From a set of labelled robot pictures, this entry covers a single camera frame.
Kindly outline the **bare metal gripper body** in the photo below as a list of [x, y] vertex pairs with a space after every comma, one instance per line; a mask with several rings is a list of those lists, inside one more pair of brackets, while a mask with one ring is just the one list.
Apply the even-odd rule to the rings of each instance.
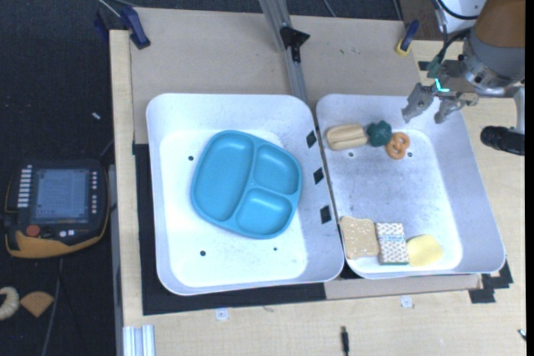
[[445, 60], [438, 72], [441, 90], [480, 98], [511, 98], [524, 78], [524, 64], [507, 62], [490, 67], [476, 58]]

